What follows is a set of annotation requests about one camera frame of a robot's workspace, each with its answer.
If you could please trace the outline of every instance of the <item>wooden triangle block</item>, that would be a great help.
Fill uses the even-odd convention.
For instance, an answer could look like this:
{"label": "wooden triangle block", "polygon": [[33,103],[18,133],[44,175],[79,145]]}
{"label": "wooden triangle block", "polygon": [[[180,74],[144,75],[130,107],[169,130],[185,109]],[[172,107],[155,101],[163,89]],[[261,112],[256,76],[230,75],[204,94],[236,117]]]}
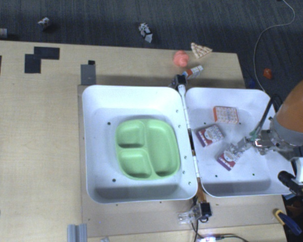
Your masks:
{"label": "wooden triangle block", "polygon": [[211,48],[206,47],[206,46],[200,46],[193,42],[191,43],[191,49],[196,58],[200,58],[200,57],[212,52]]}

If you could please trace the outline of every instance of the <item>pink toy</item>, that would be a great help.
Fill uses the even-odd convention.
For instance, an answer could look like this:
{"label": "pink toy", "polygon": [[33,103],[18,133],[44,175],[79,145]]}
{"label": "pink toy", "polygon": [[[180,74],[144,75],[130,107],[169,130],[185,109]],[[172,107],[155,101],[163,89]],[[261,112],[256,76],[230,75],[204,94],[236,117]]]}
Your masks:
{"label": "pink toy", "polygon": [[177,51],[173,57],[173,63],[179,67],[186,67],[188,60],[188,54],[182,50]]}

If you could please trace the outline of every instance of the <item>green divided dish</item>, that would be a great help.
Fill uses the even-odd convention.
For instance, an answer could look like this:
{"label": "green divided dish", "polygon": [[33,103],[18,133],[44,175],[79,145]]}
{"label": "green divided dish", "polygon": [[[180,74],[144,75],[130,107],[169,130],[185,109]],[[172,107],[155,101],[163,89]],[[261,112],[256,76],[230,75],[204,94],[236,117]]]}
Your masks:
{"label": "green divided dish", "polygon": [[180,155],[172,127],[157,119],[135,119],[116,130],[117,159],[122,172],[137,180],[174,175]]}

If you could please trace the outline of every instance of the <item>red object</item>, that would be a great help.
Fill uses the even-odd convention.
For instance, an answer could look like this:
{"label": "red object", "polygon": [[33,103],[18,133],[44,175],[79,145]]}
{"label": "red object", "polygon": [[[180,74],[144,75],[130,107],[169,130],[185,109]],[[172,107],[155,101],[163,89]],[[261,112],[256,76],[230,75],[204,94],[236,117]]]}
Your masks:
{"label": "red object", "polygon": [[264,69],[263,75],[269,80],[273,78],[272,70],[270,70],[269,68]]}
{"label": "red object", "polygon": [[179,67],[186,67],[188,60],[188,54],[182,50],[177,51],[173,57],[173,63]]}

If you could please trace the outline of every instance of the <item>table surface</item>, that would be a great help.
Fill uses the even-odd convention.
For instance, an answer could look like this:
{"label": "table surface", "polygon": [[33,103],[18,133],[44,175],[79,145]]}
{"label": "table surface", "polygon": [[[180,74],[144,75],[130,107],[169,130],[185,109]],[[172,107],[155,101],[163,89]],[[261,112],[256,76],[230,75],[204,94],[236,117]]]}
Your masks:
{"label": "table surface", "polygon": [[[41,60],[41,74],[25,74],[25,54],[32,54],[35,46],[59,47],[60,59]],[[172,63],[174,53],[0,41],[0,241],[66,241],[67,225],[83,222],[77,91],[80,65],[95,61],[98,84],[167,86],[182,72]],[[202,65],[205,69],[190,85],[244,88],[236,54],[213,52],[195,59],[191,51],[187,53],[191,58],[188,67]],[[207,198],[215,214],[200,226],[201,234],[235,233],[249,241],[286,241],[283,227],[272,214],[275,208],[285,210],[281,196]],[[193,241],[190,226],[177,228],[176,223],[162,221],[169,215],[174,218],[181,209],[170,201],[157,203],[148,207],[144,203],[120,204],[117,225],[107,225],[97,236],[112,235],[111,242]],[[182,209],[187,204],[179,203]],[[157,214],[142,223],[143,228],[134,229],[126,217],[133,216],[132,207],[136,213]],[[109,211],[101,208],[103,222]]]}

